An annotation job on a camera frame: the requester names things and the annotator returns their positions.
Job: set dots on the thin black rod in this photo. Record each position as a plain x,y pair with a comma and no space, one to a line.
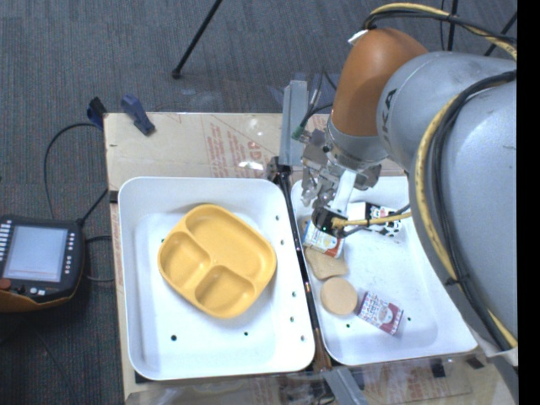
303,264

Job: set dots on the red and white carton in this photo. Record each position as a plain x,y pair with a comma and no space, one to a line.
379,314

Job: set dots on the white and orange carton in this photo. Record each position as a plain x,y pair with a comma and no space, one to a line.
318,241

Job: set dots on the brown cardboard board red print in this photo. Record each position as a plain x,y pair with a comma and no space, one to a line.
190,146

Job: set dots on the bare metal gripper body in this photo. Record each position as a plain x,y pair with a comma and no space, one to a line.
314,150

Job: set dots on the black and white cow carton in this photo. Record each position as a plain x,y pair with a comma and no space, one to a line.
392,227

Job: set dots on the yellow divided plate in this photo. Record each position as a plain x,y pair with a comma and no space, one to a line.
217,260

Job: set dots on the black cylinder on white bracket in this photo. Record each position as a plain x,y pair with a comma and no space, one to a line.
342,192

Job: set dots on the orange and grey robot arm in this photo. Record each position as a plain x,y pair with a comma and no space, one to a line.
464,150

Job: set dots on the tan toast slice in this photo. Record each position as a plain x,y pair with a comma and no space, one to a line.
325,265

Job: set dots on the white plastic tray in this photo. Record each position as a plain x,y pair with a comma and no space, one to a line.
219,344
392,277

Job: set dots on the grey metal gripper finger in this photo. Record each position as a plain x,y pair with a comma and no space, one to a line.
309,186
327,190

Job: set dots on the round tan biscuit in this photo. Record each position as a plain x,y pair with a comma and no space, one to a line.
338,295

